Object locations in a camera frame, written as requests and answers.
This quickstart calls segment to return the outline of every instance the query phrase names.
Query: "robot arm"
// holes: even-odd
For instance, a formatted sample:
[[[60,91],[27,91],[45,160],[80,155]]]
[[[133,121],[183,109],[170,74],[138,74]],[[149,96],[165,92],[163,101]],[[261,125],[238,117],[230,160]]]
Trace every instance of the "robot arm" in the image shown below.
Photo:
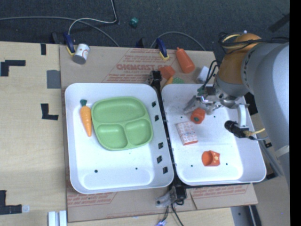
[[[289,186],[289,42],[264,41],[250,33],[233,36],[213,86],[201,87],[196,99],[211,114],[221,106],[239,108],[236,101],[252,93]],[[244,136],[239,123],[228,121],[225,127]]]

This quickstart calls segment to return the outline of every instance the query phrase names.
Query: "black hole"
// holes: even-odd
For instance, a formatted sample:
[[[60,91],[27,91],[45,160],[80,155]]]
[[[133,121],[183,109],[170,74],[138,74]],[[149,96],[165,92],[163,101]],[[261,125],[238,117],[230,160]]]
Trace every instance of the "black hole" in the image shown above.
[[[162,156],[157,157],[157,163],[162,162]]]
[[[163,168],[163,174],[167,173],[168,172],[168,168],[167,167],[164,167]]]

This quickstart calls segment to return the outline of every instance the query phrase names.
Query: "dark background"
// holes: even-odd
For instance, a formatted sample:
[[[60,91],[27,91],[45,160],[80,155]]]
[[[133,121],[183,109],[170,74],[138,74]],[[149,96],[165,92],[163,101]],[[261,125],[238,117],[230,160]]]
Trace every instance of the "dark background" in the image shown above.
[[[50,43],[56,32],[63,42],[63,32],[72,21],[61,19],[13,19],[20,16],[89,17],[113,21],[110,0],[1,0],[0,41]],[[161,34],[177,31],[195,38],[207,51],[213,51],[217,60],[224,52],[218,45],[221,32],[247,30],[262,37],[289,37],[290,0],[114,0],[118,22],[100,24],[85,21],[102,29],[121,47],[135,47],[144,37],[145,47]],[[129,25],[136,17],[138,26]],[[71,30],[75,43],[85,41],[90,46],[116,46],[98,30],[76,23]],[[167,49],[181,47],[203,50],[193,40],[179,34],[162,37]]]

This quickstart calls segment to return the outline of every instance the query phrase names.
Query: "white can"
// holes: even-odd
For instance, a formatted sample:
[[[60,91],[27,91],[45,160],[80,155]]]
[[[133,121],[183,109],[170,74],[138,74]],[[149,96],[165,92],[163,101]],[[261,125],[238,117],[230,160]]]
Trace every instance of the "white can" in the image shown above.
[[[80,43],[75,51],[75,54],[73,56],[73,61],[77,64],[83,65],[90,52],[90,47],[85,43]]]

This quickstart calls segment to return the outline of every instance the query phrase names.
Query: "light wood surface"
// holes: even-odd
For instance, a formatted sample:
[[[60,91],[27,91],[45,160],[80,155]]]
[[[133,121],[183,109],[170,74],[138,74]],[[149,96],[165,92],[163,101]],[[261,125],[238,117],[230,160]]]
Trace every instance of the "light wood surface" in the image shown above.
[[[59,46],[0,42],[0,62],[26,60],[25,67],[10,66],[0,77],[0,190],[7,190],[7,205],[29,205],[22,214],[0,215],[0,225],[47,225],[49,211],[66,210],[60,89],[47,89],[47,71],[60,70]],[[40,104],[58,120],[43,120]],[[230,208],[178,213],[185,226],[233,226]],[[162,215],[69,223],[91,225],[156,225]],[[179,225],[173,213],[169,226]]]

